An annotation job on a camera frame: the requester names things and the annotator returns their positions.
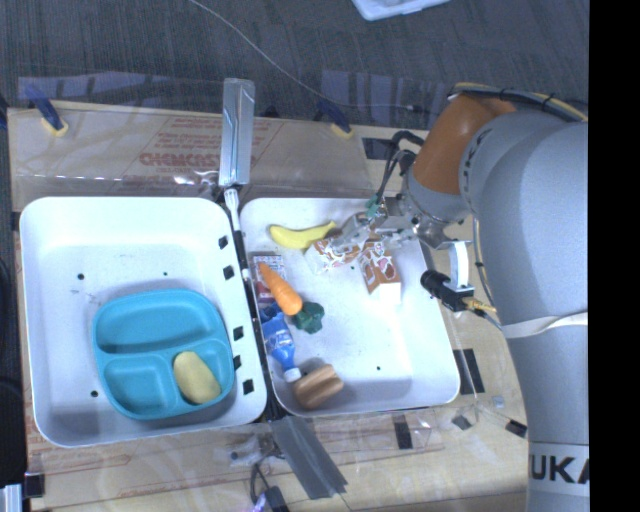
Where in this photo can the black cylinder on white bracket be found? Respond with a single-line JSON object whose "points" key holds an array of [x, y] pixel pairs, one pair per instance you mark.
{"points": [[442, 286]]}

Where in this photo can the white plastic tray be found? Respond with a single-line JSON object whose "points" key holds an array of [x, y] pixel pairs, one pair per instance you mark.
{"points": [[125, 240], [360, 340]]}

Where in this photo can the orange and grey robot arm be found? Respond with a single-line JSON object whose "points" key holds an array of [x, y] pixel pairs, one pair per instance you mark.
{"points": [[530, 210]]}

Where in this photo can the yellow toy potato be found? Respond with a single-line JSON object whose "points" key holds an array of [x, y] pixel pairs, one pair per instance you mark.
{"points": [[196, 378]]}

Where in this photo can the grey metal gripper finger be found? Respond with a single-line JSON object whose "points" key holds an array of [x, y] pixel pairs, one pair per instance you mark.
{"points": [[345, 241], [357, 222]]}

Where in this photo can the blue divided plate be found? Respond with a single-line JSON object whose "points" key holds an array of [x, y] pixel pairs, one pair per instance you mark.
{"points": [[150, 320]]}

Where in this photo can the brown bread bun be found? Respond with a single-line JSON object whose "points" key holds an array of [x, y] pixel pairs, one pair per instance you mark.
{"points": [[318, 386]]}

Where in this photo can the yellow banana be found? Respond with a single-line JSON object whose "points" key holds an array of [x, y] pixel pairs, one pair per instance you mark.
{"points": [[297, 238]]}

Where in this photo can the green broccoli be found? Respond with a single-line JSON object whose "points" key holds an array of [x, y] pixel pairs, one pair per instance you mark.
{"points": [[310, 318]]}

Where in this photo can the orange carrot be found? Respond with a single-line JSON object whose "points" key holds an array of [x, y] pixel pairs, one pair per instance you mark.
{"points": [[282, 292]]}

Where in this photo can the orange and white carton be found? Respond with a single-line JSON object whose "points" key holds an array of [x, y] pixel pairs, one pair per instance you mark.
{"points": [[382, 275], [330, 260]]}

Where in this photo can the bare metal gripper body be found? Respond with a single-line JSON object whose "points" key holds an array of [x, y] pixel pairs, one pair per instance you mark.
{"points": [[400, 215]]}

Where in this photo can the red and white packet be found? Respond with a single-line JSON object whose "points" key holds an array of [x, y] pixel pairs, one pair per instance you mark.
{"points": [[267, 262]]}

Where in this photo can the blue plastic bottle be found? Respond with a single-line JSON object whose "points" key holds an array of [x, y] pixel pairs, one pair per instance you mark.
{"points": [[277, 342]]}

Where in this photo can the brown cardboard board red print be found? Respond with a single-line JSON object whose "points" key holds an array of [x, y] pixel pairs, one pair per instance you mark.
{"points": [[150, 150]]}

